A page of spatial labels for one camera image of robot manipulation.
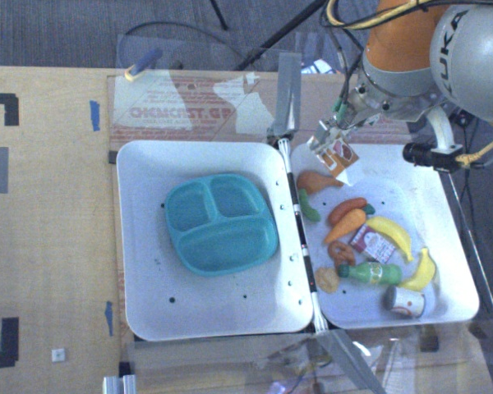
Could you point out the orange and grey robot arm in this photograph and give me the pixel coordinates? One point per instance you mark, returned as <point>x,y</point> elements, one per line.
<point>398,35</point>

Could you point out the white and orange carton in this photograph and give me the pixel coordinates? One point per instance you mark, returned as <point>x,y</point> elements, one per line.
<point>337,160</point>

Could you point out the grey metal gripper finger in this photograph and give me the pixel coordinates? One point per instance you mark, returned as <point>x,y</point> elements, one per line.
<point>325,131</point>
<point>344,133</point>

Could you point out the brown pretzel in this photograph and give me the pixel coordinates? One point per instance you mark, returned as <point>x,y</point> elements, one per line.
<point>342,255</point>

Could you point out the brown cardboard board red print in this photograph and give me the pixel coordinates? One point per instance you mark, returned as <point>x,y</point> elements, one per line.
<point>213,109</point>

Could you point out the green pickle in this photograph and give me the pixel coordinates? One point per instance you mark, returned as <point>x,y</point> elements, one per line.
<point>309,209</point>

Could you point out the tan biscuit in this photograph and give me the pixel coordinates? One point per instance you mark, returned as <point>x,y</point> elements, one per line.
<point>327,280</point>

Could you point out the brown chicken drumstick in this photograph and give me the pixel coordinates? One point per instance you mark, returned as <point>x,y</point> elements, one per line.
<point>314,182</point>

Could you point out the orange carrot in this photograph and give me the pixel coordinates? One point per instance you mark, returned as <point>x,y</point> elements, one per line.
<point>347,224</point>

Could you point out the teal divided plate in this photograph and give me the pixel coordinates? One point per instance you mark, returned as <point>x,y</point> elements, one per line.
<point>222,236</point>

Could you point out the black cylinder on white bracket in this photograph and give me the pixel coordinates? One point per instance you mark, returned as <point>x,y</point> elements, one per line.
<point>435,154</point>

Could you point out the white plastic tray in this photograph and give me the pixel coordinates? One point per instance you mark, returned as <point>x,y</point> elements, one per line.
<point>213,302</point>
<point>427,203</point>

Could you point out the yellow banana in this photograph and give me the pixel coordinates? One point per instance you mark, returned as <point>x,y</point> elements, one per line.
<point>392,232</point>
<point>424,271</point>

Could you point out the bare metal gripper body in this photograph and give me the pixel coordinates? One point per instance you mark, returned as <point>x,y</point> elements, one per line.
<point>394,107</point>

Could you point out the green bottle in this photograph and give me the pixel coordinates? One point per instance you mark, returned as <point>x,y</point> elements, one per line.
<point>374,273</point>

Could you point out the white can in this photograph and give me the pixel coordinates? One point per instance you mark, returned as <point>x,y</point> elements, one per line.
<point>406,302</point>

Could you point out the red and white carton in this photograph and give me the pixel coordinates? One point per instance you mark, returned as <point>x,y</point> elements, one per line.
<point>371,244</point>

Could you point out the red sausage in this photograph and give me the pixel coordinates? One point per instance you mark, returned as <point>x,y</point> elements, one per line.
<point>345,208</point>

